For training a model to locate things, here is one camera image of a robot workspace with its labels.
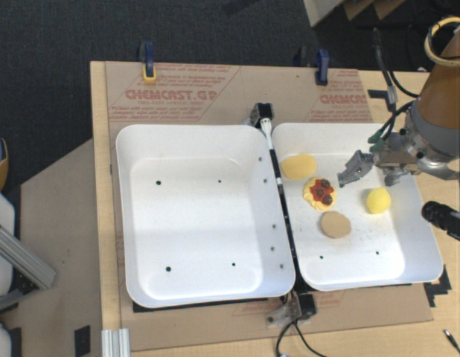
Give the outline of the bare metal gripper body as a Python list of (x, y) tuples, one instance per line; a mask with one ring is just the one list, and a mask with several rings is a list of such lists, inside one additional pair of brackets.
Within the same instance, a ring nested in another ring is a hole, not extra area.
[(390, 134), (384, 145), (374, 154), (377, 167), (401, 167), (412, 175), (425, 173), (438, 179), (459, 180), (460, 172), (449, 167), (457, 159), (441, 151), (416, 132), (399, 131)]

